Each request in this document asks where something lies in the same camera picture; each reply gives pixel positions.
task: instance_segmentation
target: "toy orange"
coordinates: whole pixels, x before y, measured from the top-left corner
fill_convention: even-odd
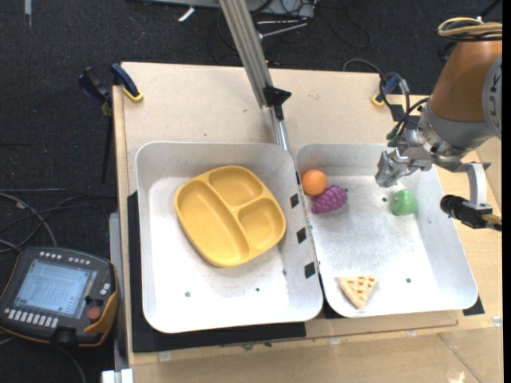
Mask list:
[[[307,170],[302,175],[302,188],[308,195],[320,195],[327,186],[327,176],[318,169]]]

